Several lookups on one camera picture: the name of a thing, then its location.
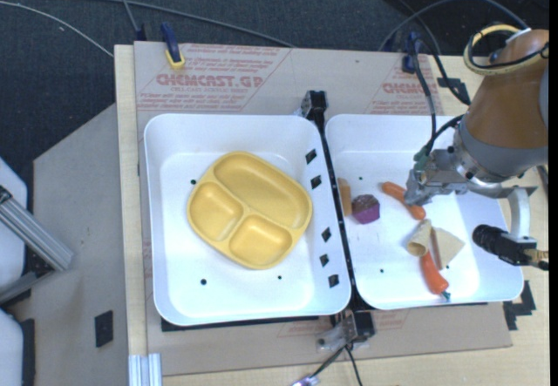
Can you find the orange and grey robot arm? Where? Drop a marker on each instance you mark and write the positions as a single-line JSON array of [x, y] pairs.
[[505, 114]]

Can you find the white plastic tray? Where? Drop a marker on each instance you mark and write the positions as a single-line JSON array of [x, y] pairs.
[[383, 253], [261, 293]]

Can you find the black cylinder on white bracket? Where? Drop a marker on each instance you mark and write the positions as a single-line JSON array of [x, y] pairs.
[[501, 242]]

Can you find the orange carrot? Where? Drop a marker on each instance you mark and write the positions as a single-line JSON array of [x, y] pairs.
[[431, 273]]

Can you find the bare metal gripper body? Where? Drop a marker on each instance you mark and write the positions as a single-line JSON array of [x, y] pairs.
[[444, 173]]

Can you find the orange sausage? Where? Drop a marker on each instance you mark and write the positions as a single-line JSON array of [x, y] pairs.
[[394, 191]]

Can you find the yellow divided plate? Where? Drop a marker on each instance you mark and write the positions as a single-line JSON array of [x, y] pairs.
[[248, 210]]

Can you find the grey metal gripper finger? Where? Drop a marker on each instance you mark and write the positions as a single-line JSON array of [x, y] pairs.
[[427, 197], [412, 190]]

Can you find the thin black rod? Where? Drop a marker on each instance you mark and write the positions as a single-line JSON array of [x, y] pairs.
[[338, 188]]

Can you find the brown cardboard board red print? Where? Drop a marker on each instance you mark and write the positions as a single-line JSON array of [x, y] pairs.
[[244, 79]]

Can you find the tan waffle cone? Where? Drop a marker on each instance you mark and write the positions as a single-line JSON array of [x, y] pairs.
[[419, 240]]

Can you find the purple cupcake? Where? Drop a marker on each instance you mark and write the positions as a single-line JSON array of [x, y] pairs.
[[366, 210]]

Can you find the beige pizza slice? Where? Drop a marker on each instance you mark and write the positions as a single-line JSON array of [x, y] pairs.
[[447, 245]]

